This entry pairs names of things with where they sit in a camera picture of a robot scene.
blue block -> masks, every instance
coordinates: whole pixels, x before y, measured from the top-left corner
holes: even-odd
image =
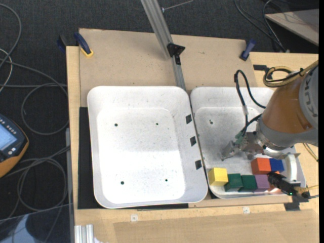
[[[282,163],[281,159],[270,158],[270,166],[271,171],[279,171],[282,172],[284,169],[284,164]]]

handheld device with screen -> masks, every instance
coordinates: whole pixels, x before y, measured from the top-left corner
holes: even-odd
[[[29,140],[21,128],[0,114],[0,178],[21,159]]]

empty white tray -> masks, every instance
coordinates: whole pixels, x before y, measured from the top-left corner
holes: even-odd
[[[249,120],[263,112],[249,97],[246,88],[241,88],[242,96],[248,106]],[[267,105],[273,90],[269,88],[251,88],[252,95],[262,105]],[[221,153],[230,140],[245,126],[245,116],[236,88],[228,87],[198,87],[190,95],[192,111],[201,146],[202,157],[206,171],[211,168],[226,168],[227,173],[240,173],[251,175],[251,161],[244,152],[240,152],[224,161]],[[252,123],[248,132],[255,131],[256,122]],[[284,152],[295,153],[295,148],[286,149]],[[306,180],[297,158],[297,178],[301,186],[306,186]],[[219,198],[236,198],[259,195],[282,194],[280,190],[268,192],[226,192],[224,186],[210,186],[211,192]]]
[[[88,111],[100,205],[115,209],[204,199],[208,186],[184,90],[95,87]]]

wooden table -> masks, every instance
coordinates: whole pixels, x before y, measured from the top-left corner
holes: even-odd
[[[109,243],[210,242],[216,238],[224,242],[318,242],[318,198],[300,204],[301,211],[297,212],[285,210],[283,203],[292,201],[288,196],[275,200],[266,197],[233,201],[211,199],[177,210],[78,210],[79,48],[67,47],[66,57],[76,225],[93,224],[96,239]],[[250,58],[253,64],[299,69],[314,62],[318,55],[251,53]],[[263,73],[256,71],[255,76],[257,84],[263,86]],[[296,150],[301,153],[299,159],[308,185],[317,185],[318,163],[301,145],[297,145]],[[137,222],[131,222],[132,215],[137,215]]]

